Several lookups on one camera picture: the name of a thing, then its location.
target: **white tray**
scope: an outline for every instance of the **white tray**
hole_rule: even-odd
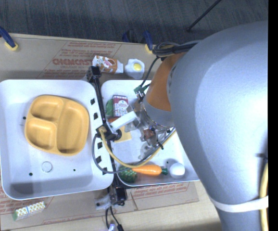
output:
[[[112,99],[113,95],[123,95],[128,97],[128,103],[133,104],[137,97],[134,93],[134,89],[142,83],[142,80],[109,80],[106,81],[101,87],[101,94],[103,96],[103,104],[106,107],[108,100]],[[139,161],[140,149],[144,144],[140,140],[140,131],[131,131],[132,139],[124,142],[115,143],[112,142],[111,146],[113,153],[123,162],[132,163]],[[151,164],[156,164],[161,167],[170,168],[174,163],[181,163],[185,167],[185,175],[180,179],[174,179],[169,174],[157,177],[145,176],[138,174],[138,178],[135,183],[127,183],[121,180],[125,185],[130,187],[178,183],[186,181],[199,180],[195,170],[193,169],[182,144],[178,138],[177,133],[166,143],[164,149],[161,150],[151,161]]]
[[[47,153],[32,147],[26,140],[25,120],[32,101],[39,95],[57,95],[84,105],[90,116],[88,139],[84,149],[74,156]],[[93,86],[82,80],[5,80],[0,83],[0,167],[5,193],[24,200],[107,188],[112,174],[96,168],[91,144],[96,128],[102,124]],[[112,171],[106,149],[96,150],[101,167]],[[42,164],[52,170],[44,172]]]

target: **yellow plate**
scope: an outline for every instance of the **yellow plate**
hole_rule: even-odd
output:
[[[84,106],[67,98],[42,95],[30,106],[25,137],[42,151],[75,155],[86,144],[88,128],[89,114]]]

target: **yellow cable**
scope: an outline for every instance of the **yellow cable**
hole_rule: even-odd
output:
[[[153,152],[153,154],[148,158],[146,159],[145,161],[143,161],[142,163],[140,164],[137,164],[137,165],[131,165],[131,164],[127,164],[127,163],[124,163],[122,162],[119,158],[117,158],[113,152],[110,150],[107,142],[106,142],[106,139],[105,139],[105,134],[104,134],[104,130],[103,129],[100,129],[100,134],[101,134],[101,140],[103,141],[103,144],[105,145],[105,148],[106,150],[108,151],[108,153],[110,154],[110,156],[115,160],[117,161],[119,164],[123,165],[124,167],[128,167],[128,168],[136,168],[136,167],[140,167],[140,166],[143,166],[145,165],[146,163],[148,163],[160,150],[161,150],[161,147],[159,146],[155,152]],[[165,140],[165,142],[163,143],[163,145],[165,145],[167,143],[167,141],[172,137],[172,135],[175,133],[176,130],[174,130],[170,136]]]
[[[267,186],[268,186],[268,163],[265,164],[265,167],[263,170],[263,175],[262,175],[261,185],[260,185],[260,192],[259,192],[260,198],[264,198],[267,196]],[[262,231],[268,231],[267,208],[260,210],[260,216],[261,216]]]

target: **cardboard sheet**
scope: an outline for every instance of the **cardboard sheet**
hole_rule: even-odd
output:
[[[146,65],[145,71],[155,59],[146,52],[144,45],[102,42],[74,38],[55,38],[11,34],[19,45],[10,51],[0,38],[0,82],[6,79],[83,79],[98,54],[118,59],[126,64],[129,58],[137,58]],[[151,72],[152,78],[159,63]],[[132,79],[125,74],[104,73],[101,82],[109,79]],[[42,199],[16,201],[3,191],[0,175],[0,226],[1,230],[32,227],[64,221],[103,216],[104,210],[96,210],[94,199],[106,195],[104,191],[84,192]],[[157,185],[128,189],[125,206],[116,208],[116,213],[141,211],[170,205],[179,205],[199,200],[194,182]],[[29,218],[13,221],[15,209],[44,201],[46,209]]]

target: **snack package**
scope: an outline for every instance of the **snack package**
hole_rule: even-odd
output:
[[[92,65],[100,67],[101,72],[110,74],[123,73],[123,64],[117,59],[112,59],[105,56],[95,56],[93,58]]]
[[[16,209],[13,213],[14,221],[18,221],[27,218],[31,215],[42,212],[45,209],[44,201],[38,202],[33,205],[27,205],[25,207]]]

